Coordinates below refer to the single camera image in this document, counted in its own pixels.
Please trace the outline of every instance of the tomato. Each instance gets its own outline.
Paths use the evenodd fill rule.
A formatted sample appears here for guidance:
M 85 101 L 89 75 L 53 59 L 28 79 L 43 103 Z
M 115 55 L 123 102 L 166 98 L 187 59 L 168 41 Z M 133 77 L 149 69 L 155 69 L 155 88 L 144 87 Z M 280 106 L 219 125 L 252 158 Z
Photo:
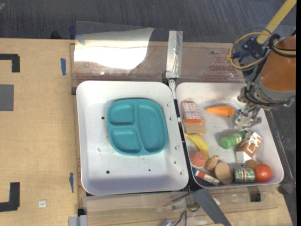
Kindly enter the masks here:
M 271 168 L 264 163 L 259 163 L 254 167 L 255 182 L 265 182 L 270 179 L 272 175 Z

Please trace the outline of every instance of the teal plate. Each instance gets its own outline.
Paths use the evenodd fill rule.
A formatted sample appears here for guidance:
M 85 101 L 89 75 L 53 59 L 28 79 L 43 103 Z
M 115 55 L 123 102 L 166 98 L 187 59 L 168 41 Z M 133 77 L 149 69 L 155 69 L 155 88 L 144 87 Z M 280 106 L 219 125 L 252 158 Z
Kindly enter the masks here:
M 122 99 L 107 112 L 114 149 L 124 155 L 151 155 L 167 145 L 167 128 L 160 106 L 149 99 Z

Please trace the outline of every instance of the banana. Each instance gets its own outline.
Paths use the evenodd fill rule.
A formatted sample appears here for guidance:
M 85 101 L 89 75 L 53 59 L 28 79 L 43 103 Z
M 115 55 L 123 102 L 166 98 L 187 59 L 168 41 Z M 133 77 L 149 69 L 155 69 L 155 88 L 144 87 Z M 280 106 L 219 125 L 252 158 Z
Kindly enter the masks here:
M 206 141 L 199 135 L 199 134 L 187 134 L 184 133 L 185 137 L 187 137 L 196 147 L 199 149 L 200 152 L 204 153 L 206 156 L 206 160 L 209 158 L 210 150 L 206 143 Z

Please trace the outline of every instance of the carrot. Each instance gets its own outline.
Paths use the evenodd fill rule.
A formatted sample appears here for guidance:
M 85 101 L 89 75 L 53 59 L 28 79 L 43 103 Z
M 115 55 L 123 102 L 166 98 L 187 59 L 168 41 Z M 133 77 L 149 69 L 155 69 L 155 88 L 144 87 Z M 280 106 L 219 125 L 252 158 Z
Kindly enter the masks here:
M 215 114 L 220 114 L 220 115 L 232 116 L 234 115 L 235 108 L 230 105 L 220 105 L 220 106 L 209 107 L 206 109 L 206 111 Z

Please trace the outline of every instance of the wooden table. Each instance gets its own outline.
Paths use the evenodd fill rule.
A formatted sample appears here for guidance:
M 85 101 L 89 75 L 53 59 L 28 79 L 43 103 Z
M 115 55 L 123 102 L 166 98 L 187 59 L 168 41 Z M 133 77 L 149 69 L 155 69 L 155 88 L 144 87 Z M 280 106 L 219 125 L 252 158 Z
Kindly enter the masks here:
M 69 216 L 77 216 L 72 44 L 73 40 L 0 39 L 1 54 L 20 56 L 19 73 L 12 73 L 11 61 L 0 60 L 0 84 L 14 85 L 13 111 L 0 111 L 0 203 L 9 202 L 10 183 L 20 184 L 20 205 L 17 210 L 0 212 L 0 225 L 63 226 L 68 225 Z M 61 58 L 66 61 L 66 75 Z M 46 200 L 46 207 L 39 206 L 40 200 Z M 234 225 L 292 224 L 277 190 L 266 200 L 264 210 L 253 207 L 243 212 L 225 211 L 225 215 Z M 90 222 L 97 225 L 92 218 Z M 118 224 L 159 226 L 163 221 L 124 223 Z M 187 225 L 212 223 L 208 216 L 189 215 Z

